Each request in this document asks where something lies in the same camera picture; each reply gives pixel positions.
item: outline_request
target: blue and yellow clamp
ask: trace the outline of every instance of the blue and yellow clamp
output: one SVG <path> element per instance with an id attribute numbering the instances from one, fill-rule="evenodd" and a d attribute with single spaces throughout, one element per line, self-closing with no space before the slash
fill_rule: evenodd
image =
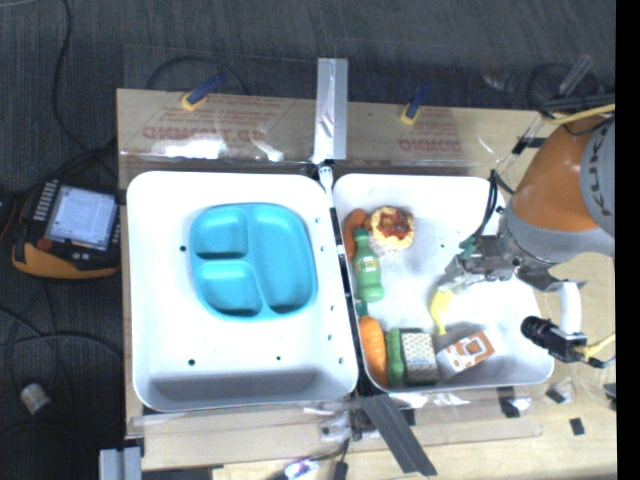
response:
<path id="1" fill-rule="evenodd" d="M 420 86 L 416 91 L 416 94 L 413 96 L 411 101 L 406 104 L 404 109 L 402 110 L 402 115 L 400 119 L 403 123 L 413 124 L 416 122 L 418 118 L 418 114 L 420 113 L 420 105 L 424 101 L 427 96 L 427 87 L 425 85 Z"/>
<path id="2" fill-rule="evenodd" d="M 182 107 L 188 112 L 193 112 L 198 107 L 204 105 L 205 101 L 207 101 L 207 94 L 214 92 L 226 81 L 227 75 L 224 73 L 213 75 L 202 85 L 196 87 L 193 91 L 188 92 L 182 97 Z"/>

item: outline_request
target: brown sausage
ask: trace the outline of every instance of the brown sausage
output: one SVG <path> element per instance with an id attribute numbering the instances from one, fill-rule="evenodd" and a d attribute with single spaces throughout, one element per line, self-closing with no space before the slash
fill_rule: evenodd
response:
<path id="1" fill-rule="evenodd" d="M 353 238 L 353 232 L 362 227 L 366 218 L 366 212 L 362 208 L 356 208 L 344 221 L 344 226 L 342 228 L 342 241 L 344 242 L 344 249 L 349 261 L 351 261 L 356 255 L 356 240 Z"/>

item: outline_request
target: handheld control device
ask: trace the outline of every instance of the handheld control device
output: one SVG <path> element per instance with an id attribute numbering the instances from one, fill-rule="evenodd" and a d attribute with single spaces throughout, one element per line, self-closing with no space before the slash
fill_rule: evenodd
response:
<path id="1" fill-rule="evenodd" d="M 51 178 L 24 200 L 15 223 L 13 265 L 38 277 L 89 279 L 120 266 L 114 192 Z"/>

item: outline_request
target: plastic bottle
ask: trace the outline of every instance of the plastic bottle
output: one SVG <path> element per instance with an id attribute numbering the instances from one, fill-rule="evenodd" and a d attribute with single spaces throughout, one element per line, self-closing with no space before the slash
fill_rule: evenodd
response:
<path id="1" fill-rule="evenodd" d="M 356 274 L 356 297 L 365 302 L 376 302 L 384 298 L 380 260 L 369 246 L 369 232 L 356 229 L 353 233 L 356 240 L 356 255 L 353 258 L 353 268 Z"/>

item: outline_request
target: bottle label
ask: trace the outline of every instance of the bottle label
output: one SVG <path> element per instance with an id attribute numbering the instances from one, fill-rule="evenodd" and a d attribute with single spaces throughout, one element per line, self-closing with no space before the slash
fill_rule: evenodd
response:
<path id="1" fill-rule="evenodd" d="M 354 270 L 356 274 L 360 274 L 361 272 L 375 272 L 376 270 L 380 270 L 380 262 L 378 258 L 375 257 L 361 258 L 354 265 Z"/>

